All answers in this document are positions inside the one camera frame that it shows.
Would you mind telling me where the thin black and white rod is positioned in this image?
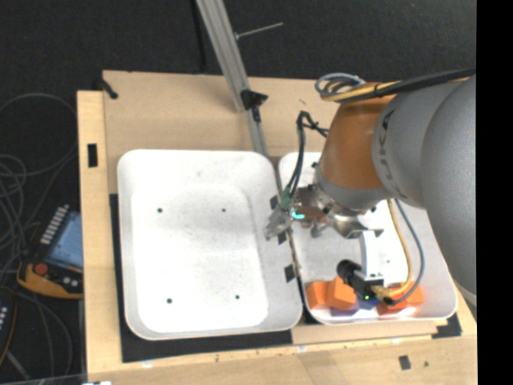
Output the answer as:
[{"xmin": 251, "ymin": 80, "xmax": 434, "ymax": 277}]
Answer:
[{"xmin": 272, "ymin": 162, "xmax": 303, "ymax": 286}]

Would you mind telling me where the orange cube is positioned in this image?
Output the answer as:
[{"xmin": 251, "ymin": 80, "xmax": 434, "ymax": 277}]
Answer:
[
  {"xmin": 305, "ymin": 281, "xmax": 333, "ymax": 310},
  {"xmin": 394, "ymin": 284, "xmax": 426, "ymax": 306},
  {"xmin": 326, "ymin": 276, "xmax": 361, "ymax": 311}
]

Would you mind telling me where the white plastic tray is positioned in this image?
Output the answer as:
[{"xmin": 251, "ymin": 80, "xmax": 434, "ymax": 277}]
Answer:
[
  {"xmin": 116, "ymin": 148, "xmax": 304, "ymax": 341},
  {"xmin": 277, "ymin": 151, "xmax": 458, "ymax": 326}
]

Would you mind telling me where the pale wood board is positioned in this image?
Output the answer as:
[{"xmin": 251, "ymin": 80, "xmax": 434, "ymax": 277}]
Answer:
[{"xmin": 102, "ymin": 69, "xmax": 462, "ymax": 347}]

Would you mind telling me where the black cylinder on white bracket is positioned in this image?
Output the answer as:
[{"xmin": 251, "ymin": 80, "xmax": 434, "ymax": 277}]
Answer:
[{"xmin": 336, "ymin": 230, "xmax": 386, "ymax": 302}]

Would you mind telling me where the blue cube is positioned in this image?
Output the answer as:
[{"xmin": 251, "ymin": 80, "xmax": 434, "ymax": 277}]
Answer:
[{"xmin": 357, "ymin": 296, "xmax": 380, "ymax": 316}]

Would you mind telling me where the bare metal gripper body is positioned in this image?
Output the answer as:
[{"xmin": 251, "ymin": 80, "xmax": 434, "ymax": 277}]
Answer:
[{"xmin": 294, "ymin": 184, "xmax": 385, "ymax": 240}]

